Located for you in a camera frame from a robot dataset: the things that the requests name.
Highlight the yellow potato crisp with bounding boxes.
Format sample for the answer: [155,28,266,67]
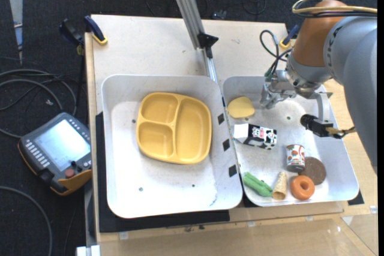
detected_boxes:
[226,95,256,119]

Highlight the white plastic tray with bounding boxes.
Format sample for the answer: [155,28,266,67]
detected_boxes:
[222,76,360,208]
[101,74,244,219]

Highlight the green bean pods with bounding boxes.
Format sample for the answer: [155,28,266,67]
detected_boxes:
[242,171,274,198]

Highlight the yellow divided plate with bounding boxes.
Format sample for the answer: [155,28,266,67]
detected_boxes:
[135,91,213,165]

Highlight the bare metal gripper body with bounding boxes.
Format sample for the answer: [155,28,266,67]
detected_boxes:
[263,69,324,101]

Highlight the beige ice cream cone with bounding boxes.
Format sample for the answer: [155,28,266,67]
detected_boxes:
[271,170,288,201]

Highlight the brown round biscuit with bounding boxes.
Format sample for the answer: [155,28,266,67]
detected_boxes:
[297,156,327,186]

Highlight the white can with red print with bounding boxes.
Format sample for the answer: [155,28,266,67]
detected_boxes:
[285,143,306,173]

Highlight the pale wood board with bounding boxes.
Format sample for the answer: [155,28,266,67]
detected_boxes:
[89,14,346,243]

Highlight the orange doughnut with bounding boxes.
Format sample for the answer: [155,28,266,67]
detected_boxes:
[289,174,316,201]

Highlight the cow print milk carton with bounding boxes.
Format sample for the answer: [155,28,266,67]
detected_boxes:
[233,123,278,151]

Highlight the black cylinder on white bracket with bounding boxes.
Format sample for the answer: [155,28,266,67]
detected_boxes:
[300,92,335,138]

